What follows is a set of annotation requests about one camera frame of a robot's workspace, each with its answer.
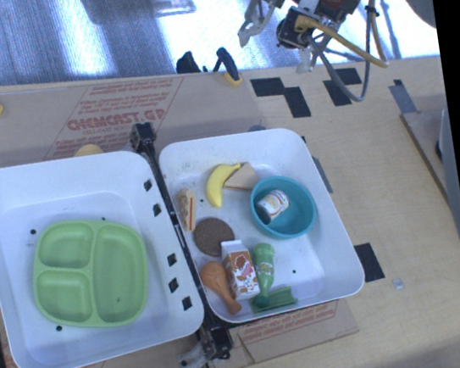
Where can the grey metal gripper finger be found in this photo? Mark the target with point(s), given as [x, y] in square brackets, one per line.
[273, 0]
[251, 15]

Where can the brown cardboard board, red print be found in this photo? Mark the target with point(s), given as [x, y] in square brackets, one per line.
[208, 96]

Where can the grey-blue round thing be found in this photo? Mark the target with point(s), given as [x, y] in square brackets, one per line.
[257, 128]

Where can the tan bread slice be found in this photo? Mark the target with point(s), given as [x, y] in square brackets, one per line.
[243, 180]

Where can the yellow banana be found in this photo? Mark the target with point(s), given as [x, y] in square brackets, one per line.
[214, 185]

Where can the small white printed can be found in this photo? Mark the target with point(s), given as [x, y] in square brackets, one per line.
[273, 204]

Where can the hot dog in bun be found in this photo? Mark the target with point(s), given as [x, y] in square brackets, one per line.
[187, 211]

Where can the blue bowl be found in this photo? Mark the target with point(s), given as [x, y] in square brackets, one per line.
[299, 220]

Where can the yellow round thing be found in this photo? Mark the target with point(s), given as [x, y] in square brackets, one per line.
[88, 150]

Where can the brown round biscuit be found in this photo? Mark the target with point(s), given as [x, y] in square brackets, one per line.
[210, 235]

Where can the white plastic tray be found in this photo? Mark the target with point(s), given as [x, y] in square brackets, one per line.
[83, 179]
[336, 266]

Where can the green bottle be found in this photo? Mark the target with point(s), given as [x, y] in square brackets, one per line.
[264, 265]

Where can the white and orange carton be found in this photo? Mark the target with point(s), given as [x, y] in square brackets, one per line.
[240, 269]

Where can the orange chicken drumstick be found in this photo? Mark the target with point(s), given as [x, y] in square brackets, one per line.
[216, 277]

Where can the flat green block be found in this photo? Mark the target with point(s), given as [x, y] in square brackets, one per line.
[281, 297]

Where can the green divided plate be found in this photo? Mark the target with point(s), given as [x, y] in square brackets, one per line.
[113, 265]

